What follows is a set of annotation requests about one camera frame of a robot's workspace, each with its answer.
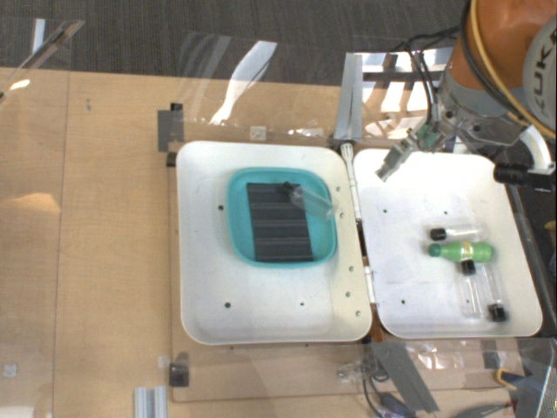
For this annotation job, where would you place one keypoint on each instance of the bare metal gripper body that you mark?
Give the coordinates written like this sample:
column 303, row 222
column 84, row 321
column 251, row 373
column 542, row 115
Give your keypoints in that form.
column 489, row 132

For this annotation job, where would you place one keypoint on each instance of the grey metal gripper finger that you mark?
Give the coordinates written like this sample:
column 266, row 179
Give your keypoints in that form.
column 393, row 161

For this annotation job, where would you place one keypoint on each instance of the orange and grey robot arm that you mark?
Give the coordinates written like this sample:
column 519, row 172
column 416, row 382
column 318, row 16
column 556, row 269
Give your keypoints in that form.
column 505, row 24

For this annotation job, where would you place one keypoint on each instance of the clear plastic bottle black cap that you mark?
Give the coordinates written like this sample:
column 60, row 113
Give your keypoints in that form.
column 439, row 233
column 497, row 312
column 311, row 202
column 469, row 268

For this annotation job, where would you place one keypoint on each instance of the teal plate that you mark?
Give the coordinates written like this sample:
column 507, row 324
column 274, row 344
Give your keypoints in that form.
column 324, row 237

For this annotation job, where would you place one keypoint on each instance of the white plastic tray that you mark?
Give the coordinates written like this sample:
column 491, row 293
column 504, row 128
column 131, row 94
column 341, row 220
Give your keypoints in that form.
column 413, row 268
column 261, row 312

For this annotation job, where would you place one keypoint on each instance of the green plastic bottle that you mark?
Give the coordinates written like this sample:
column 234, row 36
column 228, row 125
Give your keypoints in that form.
column 465, row 251

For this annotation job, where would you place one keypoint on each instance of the dark grey ribbed packet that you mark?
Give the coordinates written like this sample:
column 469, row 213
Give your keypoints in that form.
column 278, row 229

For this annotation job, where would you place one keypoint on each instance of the black cylinder on white bracket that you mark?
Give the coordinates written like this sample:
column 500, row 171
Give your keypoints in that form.
column 513, row 175

